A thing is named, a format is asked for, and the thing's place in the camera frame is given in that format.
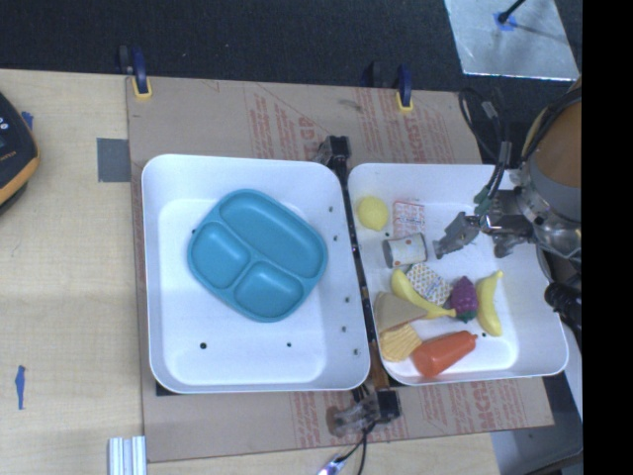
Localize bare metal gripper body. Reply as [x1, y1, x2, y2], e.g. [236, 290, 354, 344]
[482, 185, 584, 266]

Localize white and red packet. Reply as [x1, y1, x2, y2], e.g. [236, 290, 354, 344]
[392, 200, 427, 239]

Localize white can with orange dot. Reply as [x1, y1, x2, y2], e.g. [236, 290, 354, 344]
[381, 232, 429, 269]

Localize orange and white patterned packet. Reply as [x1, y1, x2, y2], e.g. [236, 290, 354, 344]
[405, 262, 454, 308]

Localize yellow banana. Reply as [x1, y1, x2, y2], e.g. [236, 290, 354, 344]
[474, 269, 505, 338]
[390, 268, 458, 322]

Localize purple grapes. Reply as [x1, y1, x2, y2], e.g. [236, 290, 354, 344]
[448, 275, 481, 325]

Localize white plastic tray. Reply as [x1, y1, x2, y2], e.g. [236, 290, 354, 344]
[140, 153, 372, 395]
[347, 162, 571, 387]

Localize yellow lemon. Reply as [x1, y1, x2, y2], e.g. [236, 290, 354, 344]
[356, 195, 391, 233]

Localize beige pizza slice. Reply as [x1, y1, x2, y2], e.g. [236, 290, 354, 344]
[373, 291, 429, 335]

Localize thin black rod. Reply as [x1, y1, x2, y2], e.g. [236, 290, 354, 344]
[337, 161, 383, 390]

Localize orange carrot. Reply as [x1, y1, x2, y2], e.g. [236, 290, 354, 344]
[410, 330, 480, 380]

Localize yellow ridged crisp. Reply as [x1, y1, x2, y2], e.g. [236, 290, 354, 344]
[378, 323, 423, 364]

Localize blue divided plate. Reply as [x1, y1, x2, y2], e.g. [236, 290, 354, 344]
[186, 188, 329, 324]

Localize brown cardboard board, red print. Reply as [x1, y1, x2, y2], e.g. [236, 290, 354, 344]
[125, 75, 556, 464]

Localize black block with thin wires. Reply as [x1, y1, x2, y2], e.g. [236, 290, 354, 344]
[327, 388, 403, 437]
[315, 135, 353, 166]

